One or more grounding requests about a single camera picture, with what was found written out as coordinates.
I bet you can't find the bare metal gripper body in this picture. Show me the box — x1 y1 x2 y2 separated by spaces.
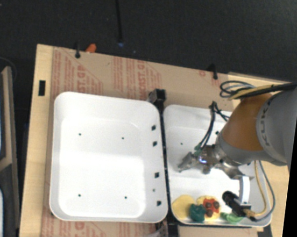
191 142 244 179

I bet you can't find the thin black rod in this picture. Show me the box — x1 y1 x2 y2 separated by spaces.
140 99 187 227

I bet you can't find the white plastic tray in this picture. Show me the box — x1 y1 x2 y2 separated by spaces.
38 89 183 234
148 102 286 236

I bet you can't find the pizza slice with brown toppings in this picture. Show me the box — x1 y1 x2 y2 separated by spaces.
194 193 223 221

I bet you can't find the pale yellow round biscuit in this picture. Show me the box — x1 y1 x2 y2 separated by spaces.
170 192 197 220

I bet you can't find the dark green broccoli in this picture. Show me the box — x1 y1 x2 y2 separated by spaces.
187 202 208 224

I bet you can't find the light green toy vegetable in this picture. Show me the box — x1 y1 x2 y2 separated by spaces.
218 210 245 226

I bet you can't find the brown cardboard board, red print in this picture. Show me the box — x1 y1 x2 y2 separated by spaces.
27 46 285 237

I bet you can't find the black cylinder on white bracket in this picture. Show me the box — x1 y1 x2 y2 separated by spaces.
220 173 256 219

